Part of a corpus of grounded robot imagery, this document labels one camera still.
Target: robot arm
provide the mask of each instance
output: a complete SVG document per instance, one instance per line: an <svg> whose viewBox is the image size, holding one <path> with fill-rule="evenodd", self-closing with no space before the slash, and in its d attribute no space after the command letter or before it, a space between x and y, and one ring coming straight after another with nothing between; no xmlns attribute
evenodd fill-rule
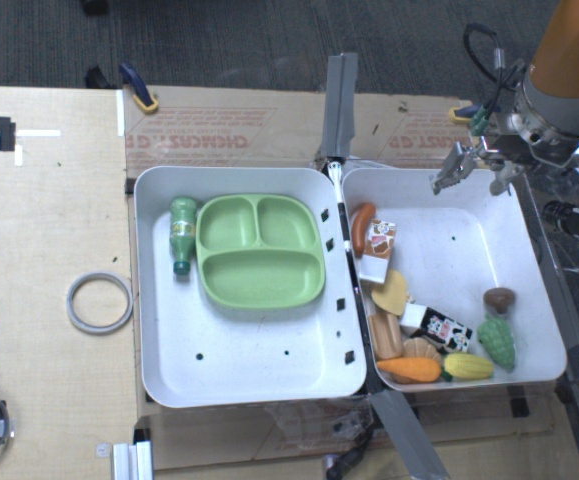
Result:
<svg viewBox="0 0 579 480"><path fill-rule="evenodd" d="M511 180L540 164L571 167L579 159L579 0L561 0L528 69L515 86L511 112L493 113L497 95L517 75L517 65L504 74L504 57L495 33L482 25L468 33L490 35L495 44L496 93L471 119L467 144L456 143L432 181L438 194L466 178L480 159L495 173L490 191L499 195Z"/></svg>

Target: wooden table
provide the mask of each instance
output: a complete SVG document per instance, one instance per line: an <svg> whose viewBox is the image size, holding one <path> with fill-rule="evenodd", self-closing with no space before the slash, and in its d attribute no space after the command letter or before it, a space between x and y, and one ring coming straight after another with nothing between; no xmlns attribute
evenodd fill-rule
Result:
<svg viewBox="0 0 579 480"><path fill-rule="evenodd" d="M0 87L0 116L11 117L17 130L60 132L20 138L21 165L14 153L0 152L0 396L15 429L0 454L0 479L110 478L110 446L133 439L132 324L91 336L70 323L65 308L69 286L85 272L131 278L116 98L116 91ZM116 287L93 282L78 292L76 307L109 323L123 300ZM547 432L438 444L452 478L579 478L565 410L555 397L547 403ZM397 453L385 449L370 450L348 478L406 476ZM316 479L322 465L311 457L155 477Z"/></svg>

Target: green plate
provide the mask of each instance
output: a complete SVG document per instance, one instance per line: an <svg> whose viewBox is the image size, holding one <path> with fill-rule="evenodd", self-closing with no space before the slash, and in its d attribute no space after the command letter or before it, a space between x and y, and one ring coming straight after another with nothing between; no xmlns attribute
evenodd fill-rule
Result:
<svg viewBox="0 0 579 480"><path fill-rule="evenodd" d="M309 209L286 196L242 194L206 203L196 258L207 294L235 309L280 309L316 298L325 282L320 234Z"/></svg>

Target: gray ring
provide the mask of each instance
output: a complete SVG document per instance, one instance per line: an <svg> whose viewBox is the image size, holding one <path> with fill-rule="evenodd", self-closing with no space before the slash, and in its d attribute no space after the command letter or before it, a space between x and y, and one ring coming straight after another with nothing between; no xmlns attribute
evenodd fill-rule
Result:
<svg viewBox="0 0 579 480"><path fill-rule="evenodd" d="M91 325L87 322L84 322L76 315L76 312L73 310L73 298L83 284L89 281L111 281L112 283L116 284L120 289L124 292L125 298L127 299L127 308L125 309L124 314L116 320L114 323L110 325ZM88 272L86 274L81 275L78 277L71 286L69 287L69 292L67 293L67 315L69 315L69 319L71 323L82 332L86 332L88 334L109 334L120 327L122 327L127 320L131 317L131 312L133 310L133 295L131 294L131 288L129 287L129 283L127 283L124 279L122 279L118 274L114 274L113 272L107 272L104 270L96 270L93 272Z"/></svg>

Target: toy bottle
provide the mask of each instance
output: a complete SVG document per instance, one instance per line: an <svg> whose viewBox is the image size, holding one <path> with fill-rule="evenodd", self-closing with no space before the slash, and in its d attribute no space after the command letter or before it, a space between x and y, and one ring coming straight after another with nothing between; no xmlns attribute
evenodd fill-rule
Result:
<svg viewBox="0 0 579 480"><path fill-rule="evenodd" d="M189 197L177 197L171 202L169 243L174 255L176 275L189 275L190 260L196 245L196 202Z"/></svg>

